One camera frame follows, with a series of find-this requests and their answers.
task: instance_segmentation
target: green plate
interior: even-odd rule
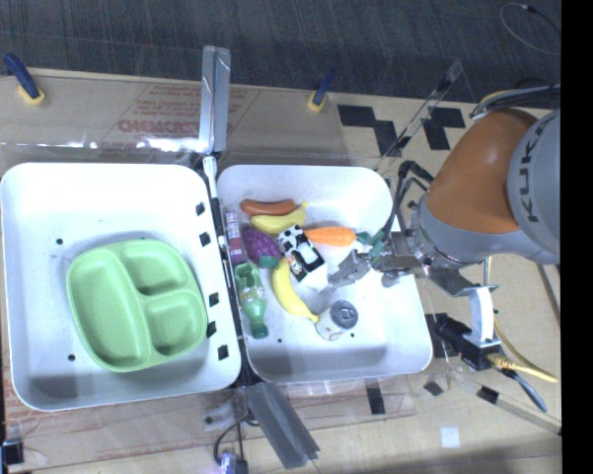
[[[68,298],[90,356],[115,371],[140,370],[195,349],[206,337],[201,292],[172,246],[140,239],[79,255]]]

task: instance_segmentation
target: yellow banana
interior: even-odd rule
[[[292,225],[304,225],[305,224],[305,209],[307,208],[308,202],[302,202],[300,206],[282,216],[271,216],[269,214],[257,214],[251,216],[250,222],[254,228],[265,232],[269,235],[278,235],[283,230],[286,230]]]
[[[312,313],[294,291],[289,262],[287,262],[286,258],[281,258],[280,262],[278,262],[278,268],[272,272],[272,288],[278,302],[288,313],[304,316],[314,323],[318,321],[318,315]]]

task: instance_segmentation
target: green bottle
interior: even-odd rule
[[[260,283],[259,267],[252,262],[245,262],[235,268],[235,282],[239,303],[251,322],[255,339],[267,337],[267,327],[263,323],[265,314],[265,289]]]

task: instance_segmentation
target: toy carrot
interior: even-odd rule
[[[355,232],[345,226],[309,228],[304,232],[314,244],[327,244],[328,246],[350,246],[357,238]]]

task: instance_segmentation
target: dark gray floor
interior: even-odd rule
[[[310,89],[332,66],[333,91],[424,98],[460,58],[469,84],[451,96],[477,102],[560,82],[560,23],[561,0],[0,0],[0,73],[14,52],[35,67],[197,79],[212,44],[231,50],[233,83]]]

